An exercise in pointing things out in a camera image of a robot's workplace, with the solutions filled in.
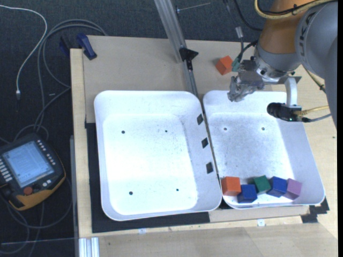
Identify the white plastic tray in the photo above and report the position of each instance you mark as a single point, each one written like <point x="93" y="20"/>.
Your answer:
<point x="249" y="149"/>
<point x="150" y="157"/>

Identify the green cube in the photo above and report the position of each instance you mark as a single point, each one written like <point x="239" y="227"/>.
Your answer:
<point x="262" y="183"/>

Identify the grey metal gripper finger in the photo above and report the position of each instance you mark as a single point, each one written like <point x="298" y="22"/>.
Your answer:
<point x="244" y="91"/>
<point x="233" y="91"/>

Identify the pale wood board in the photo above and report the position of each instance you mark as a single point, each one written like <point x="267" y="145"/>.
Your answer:
<point x="139" y="68"/>

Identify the black cylinder on white bracket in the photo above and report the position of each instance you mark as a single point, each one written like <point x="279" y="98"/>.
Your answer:
<point x="281" y="111"/>

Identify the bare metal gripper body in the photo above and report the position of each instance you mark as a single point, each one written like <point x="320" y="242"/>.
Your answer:
<point x="252" y="75"/>

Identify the blue cube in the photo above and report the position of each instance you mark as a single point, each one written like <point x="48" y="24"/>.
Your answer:
<point x="247" y="193"/>
<point x="277" y="187"/>

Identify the orange cube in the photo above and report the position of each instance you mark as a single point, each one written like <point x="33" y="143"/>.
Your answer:
<point x="231" y="185"/>
<point x="224" y="65"/>

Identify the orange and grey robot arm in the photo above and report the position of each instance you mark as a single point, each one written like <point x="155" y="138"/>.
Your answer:
<point x="316" y="36"/>

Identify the purple cube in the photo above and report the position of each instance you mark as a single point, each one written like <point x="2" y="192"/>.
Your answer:
<point x="293" y="189"/>

